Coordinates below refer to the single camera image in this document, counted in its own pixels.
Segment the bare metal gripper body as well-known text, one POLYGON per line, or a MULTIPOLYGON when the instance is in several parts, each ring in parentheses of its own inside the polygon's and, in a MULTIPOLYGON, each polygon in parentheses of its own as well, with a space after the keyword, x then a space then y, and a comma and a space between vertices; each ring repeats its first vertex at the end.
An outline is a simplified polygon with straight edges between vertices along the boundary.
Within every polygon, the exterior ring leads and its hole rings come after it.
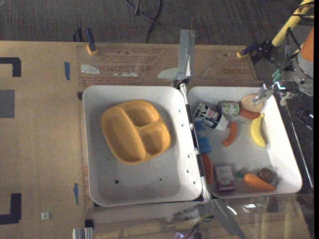
POLYGON ((312 97, 314 95, 314 81, 302 70, 287 67, 284 70, 277 69, 273 73, 273 89, 293 94, 303 93, 312 97))

